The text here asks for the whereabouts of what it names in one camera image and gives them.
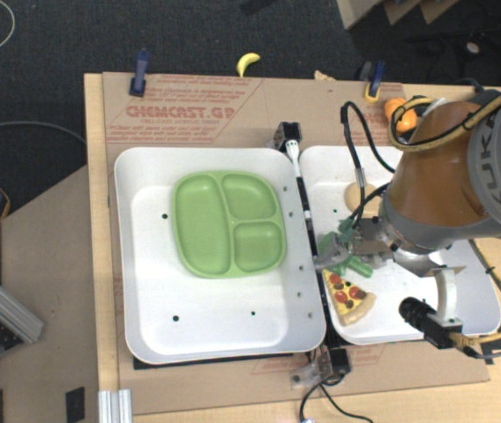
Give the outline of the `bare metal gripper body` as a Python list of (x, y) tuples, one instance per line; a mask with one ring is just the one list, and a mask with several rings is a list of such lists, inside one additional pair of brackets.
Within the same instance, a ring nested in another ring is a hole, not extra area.
[(430, 258), (432, 250), (420, 248), (408, 241), (386, 217), (361, 219), (350, 242), (350, 250), (375, 269), (390, 260), (417, 277), (426, 277), (437, 268)]

